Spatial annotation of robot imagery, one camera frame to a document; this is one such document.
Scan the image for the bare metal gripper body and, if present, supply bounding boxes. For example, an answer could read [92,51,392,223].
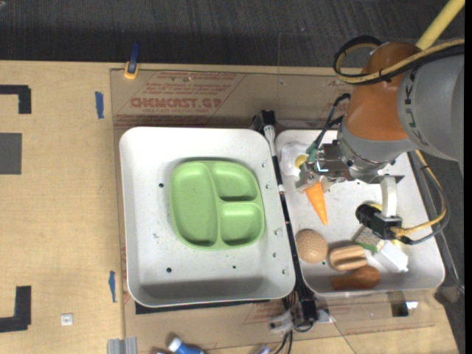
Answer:
[302,140,370,181]

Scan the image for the orange carrot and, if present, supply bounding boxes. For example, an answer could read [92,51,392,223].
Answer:
[305,181,330,226]

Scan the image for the white fried egg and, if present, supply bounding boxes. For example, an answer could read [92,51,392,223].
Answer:
[279,142,309,178]

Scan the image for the thin black and white rod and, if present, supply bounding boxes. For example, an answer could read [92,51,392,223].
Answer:
[263,123,308,302]

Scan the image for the white plastic tray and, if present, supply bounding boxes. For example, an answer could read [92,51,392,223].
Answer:
[118,126,297,308]
[274,129,446,297]

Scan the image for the tan round biscuit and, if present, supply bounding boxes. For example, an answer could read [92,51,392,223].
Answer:
[295,228,329,264]

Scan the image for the green and white packet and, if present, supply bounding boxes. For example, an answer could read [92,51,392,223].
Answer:
[354,228,384,253]

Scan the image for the tan hot dog bun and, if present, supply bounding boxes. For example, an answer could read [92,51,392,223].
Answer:
[327,244,369,271]

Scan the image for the white plastic bottle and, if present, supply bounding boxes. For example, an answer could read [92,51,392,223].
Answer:
[372,240,409,274]

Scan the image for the brown chicken drumstick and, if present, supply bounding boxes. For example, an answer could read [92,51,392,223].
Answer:
[330,265,381,291]

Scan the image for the green divided plate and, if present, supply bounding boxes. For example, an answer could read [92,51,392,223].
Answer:
[168,160,266,251]

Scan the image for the brown cardboard board red print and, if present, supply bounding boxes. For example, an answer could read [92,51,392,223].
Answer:
[109,67,455,347]

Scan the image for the pale yellow pole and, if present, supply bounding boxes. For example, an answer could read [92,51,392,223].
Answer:
[415,0,465,49]

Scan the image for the blue and white bottle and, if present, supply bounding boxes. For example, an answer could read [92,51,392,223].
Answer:
[156,336,206,354]

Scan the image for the black cylinder on white bracket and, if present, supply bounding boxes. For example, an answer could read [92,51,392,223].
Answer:
[355,174,406,240]

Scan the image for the black block with thin wires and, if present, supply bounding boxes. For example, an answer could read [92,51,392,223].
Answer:
[252,109,277,132]
[294,299,320,325]

